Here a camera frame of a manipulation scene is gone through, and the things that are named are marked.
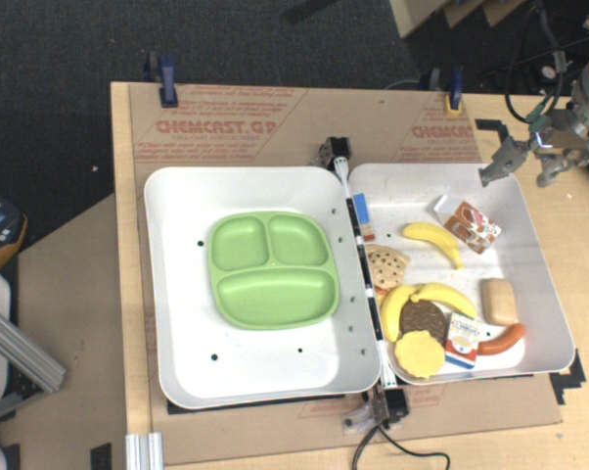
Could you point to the brown round biscuit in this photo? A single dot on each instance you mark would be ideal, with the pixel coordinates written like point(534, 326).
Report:
point(424, 318)

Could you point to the beige bread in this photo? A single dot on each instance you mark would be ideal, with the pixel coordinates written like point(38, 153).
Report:
point(499, 301)

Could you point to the yellow round biscuit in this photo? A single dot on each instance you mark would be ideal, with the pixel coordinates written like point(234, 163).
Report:
point(419, 355)

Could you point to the blue and white packet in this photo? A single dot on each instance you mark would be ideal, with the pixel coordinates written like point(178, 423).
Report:
point(363, 213)

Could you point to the toy pizza slice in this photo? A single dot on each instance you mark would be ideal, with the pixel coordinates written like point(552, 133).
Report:
point(387, 265)

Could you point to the green divided plate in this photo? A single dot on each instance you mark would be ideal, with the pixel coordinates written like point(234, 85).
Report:
point(275, 296)

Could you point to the orange sausage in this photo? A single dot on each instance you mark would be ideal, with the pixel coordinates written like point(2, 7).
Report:
point(505, 341)

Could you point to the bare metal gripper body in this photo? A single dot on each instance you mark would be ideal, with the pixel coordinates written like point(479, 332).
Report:
point(571, 137)

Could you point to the red, white and blue carton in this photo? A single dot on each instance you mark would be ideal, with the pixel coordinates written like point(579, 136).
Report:
point(463, 341)

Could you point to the brown cardboard board, red print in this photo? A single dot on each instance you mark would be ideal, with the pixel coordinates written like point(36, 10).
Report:
point(285, 125)

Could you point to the yellow banana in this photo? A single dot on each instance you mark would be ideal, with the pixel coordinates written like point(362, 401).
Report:
point(391, 311)
point(439, 238)
point(453, 296)

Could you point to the thin black and white rod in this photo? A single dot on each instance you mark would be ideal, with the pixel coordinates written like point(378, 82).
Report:
point(358, 243)

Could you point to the white plastic tray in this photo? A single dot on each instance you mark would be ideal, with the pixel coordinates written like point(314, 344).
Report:
point(534, 243)
point(187, 311)

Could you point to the brown and white carton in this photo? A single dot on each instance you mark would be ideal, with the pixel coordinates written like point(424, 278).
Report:
point(470, 225)

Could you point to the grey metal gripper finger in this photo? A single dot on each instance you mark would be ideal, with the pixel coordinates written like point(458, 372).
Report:
point(554, 169)
point(506, 159)

